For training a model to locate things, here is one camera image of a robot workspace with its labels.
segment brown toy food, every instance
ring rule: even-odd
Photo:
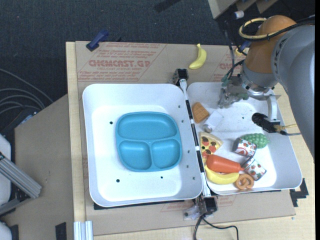
[[[249,174],[243,173],[239,175],[239,178],[235,181],[235,186],[240,189],[252,189],[255,184],[255,180]]]
[[[209,112],[200,102],[196,102],[192,106],[192,114],[194,121],[198,124],[209,116]]]

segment green grapes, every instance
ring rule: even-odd
[[[241,138],[248,142],[256,144],[257,149],[262,149],[269,143],[267,137],[262,133],[250,133],[243,135]]]

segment toy pizza slice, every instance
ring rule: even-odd
[[[199,133],[199,136],[199,146],[201,150],[202,161],[205,164],[207,161],[207,157],[214,154],[218,150],[218,148],[222,146],[223,141],[218,137],[204,131],[201,131]]]

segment blue object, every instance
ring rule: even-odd
[[[181,161],[180,132],[177,123],[168,114],[124,114],[116,123],[115,138],[120,161],[129,170],[164,171]]]
[[[96,36],[95,38],[86,45],[86,47],[90,50],[93,51],[95,49],[97,49],[99,47],[99,42],[104,42],[107,41],[109,37],[109,31],[107,30],[101,30]]]

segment white tray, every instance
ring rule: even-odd
[[[82,94],[87,140],[89,191],[102,207],[178,201],[198,197],[203,188],[185,98],[173,84],[92,84]],[[172,169],[136,172],[121,163],[117,120],[126,113],[161,112],[177,123],[182,158]]]
[[[236,138],[245,134],[263,133],[270,142],[266,147],[258,148],[254,158],[267,172],[261,179],[254,182],[252,189],[239,190],[234,184],[218,185],[207,180],[209,188],[218,195],[230,195],[294,189],[300,186],[302,174],[290,138],[279,133],[268,133],[252,122],[252,115],[256,112],[268,116],[267,101],[249,98],[235,102],[229,108],[219,108],[220,89],[219,82],[195,82],[187,89],[191,106],[200,102],[210,114],[217,111],[223,116],[221,122],[210,133],[223,141],[215,154],[242,164],[248,157],[232,151]],[[274,95],[274,93],[270,90],[265,95]],[[281,121],[281,125],[284,125],[279,107],[277,119]],[[204,131],[202,129],[204,121],[195,125],[197,134]]]

